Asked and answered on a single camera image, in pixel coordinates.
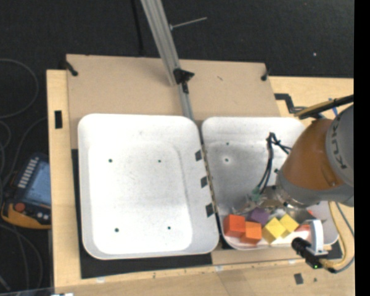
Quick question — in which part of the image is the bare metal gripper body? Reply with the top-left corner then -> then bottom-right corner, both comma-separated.
252,186 -> 298,212

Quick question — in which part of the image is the orange cube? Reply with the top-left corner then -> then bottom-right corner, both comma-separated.
240,221 -> 263,245
223,214 -> 247,238

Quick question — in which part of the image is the yellow cube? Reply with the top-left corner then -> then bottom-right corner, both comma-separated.
279,213 -> 300,239
261,216 -> 287,244

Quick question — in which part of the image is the pale wood flat board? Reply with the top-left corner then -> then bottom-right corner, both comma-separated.
65,53 -> 300,266

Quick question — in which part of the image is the purple cube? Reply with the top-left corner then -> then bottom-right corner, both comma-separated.
248,207 -> 271,226

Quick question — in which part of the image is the black cylinder on white bracket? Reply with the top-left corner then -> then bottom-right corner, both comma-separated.
291,219 -> 329,269

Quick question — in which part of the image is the white plastic tray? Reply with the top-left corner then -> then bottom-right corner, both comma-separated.
77,113 -> 221,261
200,116 -> 340,252

